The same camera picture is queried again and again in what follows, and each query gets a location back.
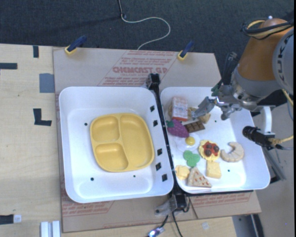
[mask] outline fried egg toy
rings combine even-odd
[[[193,151],[198,148],[200,138],[196,133],[191,133],[187,138],[174,138],[177,148],[184,152],[185,150]]]

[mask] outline blue clamp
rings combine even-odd
[[[87,40],[87,37],[85,35],[77,38],[71,45],[69,45],[65,48],[65,52],[68,55],[73,54],[74,52],[76,52],[76,50],[77,50],[76,48],[82,46],[83,43],[86,42],[86,40]]]
[[[186,58],[186,56],[187,56],[187,52],[189,52],[191,49],[193,49],[193,47],[194,47],[194,41],[191,40],[191,41],[186,45],[186,47],[185,47],[180,53],[178,53],[178,59],[179,59],[180,61],[185,60],[185,58]]]

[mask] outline white cable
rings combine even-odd
[[[150,40],[150,41],[147,41],[147,42],[145,42],[144,44],[141,44],[141,45],[137,48],[137,50],[139,50],[140,48],[142,48],[144,45],[146,45],[146,44],[148,44],[148,43],[151,43],[151,42],[154,42],[154,41],[158,41],[158,40],[162,40],[162,39],[164,39],[165,37],[167,37],[167,36],[170,34],[171,27],[170,27],[169,23],[168,23],[167,21],[165,21],[163,18],[159,18],[159,17],[149,17],[149,18],[144,18],[144,19],[137,20],[137,21],[128,21],[128,20],[126,20],[126,19],[123,18],[123,10],[122,10],[122,5],[121,5],[120,0],[118,0],[118,4],[119,4],[120,12],[121,12],[121,19],[122,19],[124,22],[126,22],[126,23],[132,23],[132,24],[133,24],[133,23],[140,23],[140,22],[146,21],[146,20],[148,20],[148,19],[158,19],[158,20],[161,20],[161,21],[163,21],[164,23],[166,23],[166,25],[167,25],[168,28],[169,28],[169,31],[168,31],[168,33],[167,33],[165,36],[160,37],[160,38],[157,38],[157,39],[153,39],[153,40]]]

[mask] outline black fabric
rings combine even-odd
[[[214,53],[219,69],[227,54],[241,55],[248,37],[241,24],[269,15],[294,17],[294,0],[121,0],[126,19],[161,17],[170,35],[142,50],[180,51],[194,41],[194,52]],[[0,43],[68,46],[82,35],[83,47],[137,49],[164,36],[166,24],[120,19],[117,0],[0,0]]]

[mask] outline wooden table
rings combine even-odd
[[[0,215],[21,215],[21,223],[0,225],[0,236],[39,236],[43,221],[61,221],[55,94],[40,93],[39,75],[53,74],[52,47],[0,44]],[[50,126],[34,125],[33,109],[42,110]],[[183,236],[235,237],[231,217],[180,221]],[[146,236],[157,225],[65,233],[61,236]],[[179,236],[167,223],[161,236]]]

